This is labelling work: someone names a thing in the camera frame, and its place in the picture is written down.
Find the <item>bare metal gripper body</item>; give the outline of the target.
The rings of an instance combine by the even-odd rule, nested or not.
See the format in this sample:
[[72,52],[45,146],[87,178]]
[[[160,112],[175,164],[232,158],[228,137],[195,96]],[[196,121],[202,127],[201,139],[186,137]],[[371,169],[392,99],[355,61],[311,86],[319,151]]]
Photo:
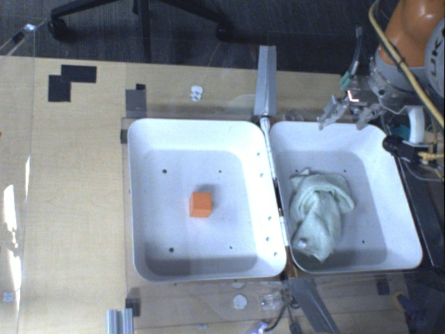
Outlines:
[[369,76],[355,76],[346,90],[351,106],[384,109],[400,114],[409,106],[416,105],[416,96],[406,90],[395,87],[379,73]]

